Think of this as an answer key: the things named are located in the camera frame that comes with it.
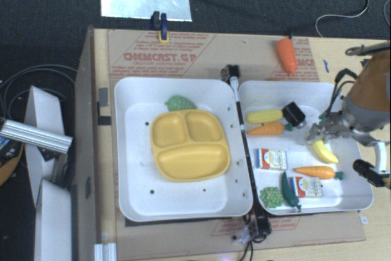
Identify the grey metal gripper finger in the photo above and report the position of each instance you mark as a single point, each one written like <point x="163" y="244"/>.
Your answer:
<point x="325" y="137"/>
<point x="313" y="133"/>

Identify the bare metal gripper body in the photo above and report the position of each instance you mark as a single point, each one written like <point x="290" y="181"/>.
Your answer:
<point x="337" y="126"/>

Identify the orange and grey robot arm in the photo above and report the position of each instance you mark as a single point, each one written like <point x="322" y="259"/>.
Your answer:
<point x="371" y="85"/>

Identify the yellow banana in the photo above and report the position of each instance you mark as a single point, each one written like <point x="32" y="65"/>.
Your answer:
<point x="325" y="153"/>

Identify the black cube-shaped object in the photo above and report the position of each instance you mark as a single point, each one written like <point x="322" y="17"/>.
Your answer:
<point x="293" y="113"/>

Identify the orange carrot with green top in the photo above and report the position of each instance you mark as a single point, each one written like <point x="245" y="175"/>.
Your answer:
<point x="265" y="129"/>
<point x="316" y="172"/>

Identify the white orange blue carton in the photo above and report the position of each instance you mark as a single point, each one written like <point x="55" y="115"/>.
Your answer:
<point x="305" y="187"/>
<point x="272" y="159"/>

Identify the yellow corn cob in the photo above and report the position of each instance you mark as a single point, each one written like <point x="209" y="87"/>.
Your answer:
<point x="264" y="116"/>

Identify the white plastic tray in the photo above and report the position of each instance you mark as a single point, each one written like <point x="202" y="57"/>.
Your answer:
<point x="137" y="192"/>
<point x="345" y="195"/>

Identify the dark green cucumber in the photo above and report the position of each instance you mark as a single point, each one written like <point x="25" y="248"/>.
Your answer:
<point x="288" y="192"/>

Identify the thin black and white rod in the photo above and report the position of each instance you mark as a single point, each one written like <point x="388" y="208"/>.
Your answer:
<point x="244" y="134"/>

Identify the round green peas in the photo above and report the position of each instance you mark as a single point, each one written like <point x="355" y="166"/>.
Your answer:
<point x="271" y="197"/>

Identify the large orange carrot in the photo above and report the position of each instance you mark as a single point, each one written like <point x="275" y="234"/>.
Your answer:
<point x="287" y="55"/>

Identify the yellow divided plate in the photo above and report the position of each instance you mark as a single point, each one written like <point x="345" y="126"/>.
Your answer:
<point x="189" y="146"/>

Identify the green grapes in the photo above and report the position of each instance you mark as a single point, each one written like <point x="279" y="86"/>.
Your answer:
<point x="180" y="103"/>

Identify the brown cardboard board red print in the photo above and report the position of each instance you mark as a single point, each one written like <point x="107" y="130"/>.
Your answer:
<point x="189" y="55"/>

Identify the black cylinder on white bracket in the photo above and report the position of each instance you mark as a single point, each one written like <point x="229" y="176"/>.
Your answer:
<point x="371" y="172"/>

